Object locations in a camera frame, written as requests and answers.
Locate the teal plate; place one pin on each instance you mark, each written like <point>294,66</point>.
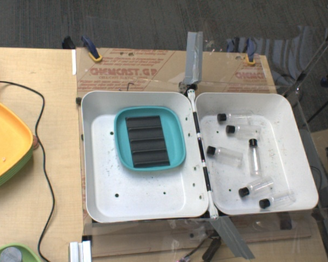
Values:
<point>175,138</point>

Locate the black ribbed insert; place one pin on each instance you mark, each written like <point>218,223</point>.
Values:
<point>147,142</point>

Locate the thin black and white rod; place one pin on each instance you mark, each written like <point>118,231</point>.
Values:
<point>197,126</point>

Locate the clear bottle with black cap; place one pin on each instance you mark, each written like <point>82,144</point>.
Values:
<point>229,155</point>
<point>243,131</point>
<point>254,157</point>
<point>222,117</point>
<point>278,200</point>
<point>258,186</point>

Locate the brown cardboard board red print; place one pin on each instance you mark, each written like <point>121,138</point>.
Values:
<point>164,64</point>

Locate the white plastic tray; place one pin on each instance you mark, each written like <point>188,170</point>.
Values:
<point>287,157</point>
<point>142,195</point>

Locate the small brown round disc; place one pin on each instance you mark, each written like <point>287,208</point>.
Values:
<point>36,143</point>

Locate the yellow plate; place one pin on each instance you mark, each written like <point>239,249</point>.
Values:
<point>5,138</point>

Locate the grey metal can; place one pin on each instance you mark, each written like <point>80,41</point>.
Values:
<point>11,255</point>

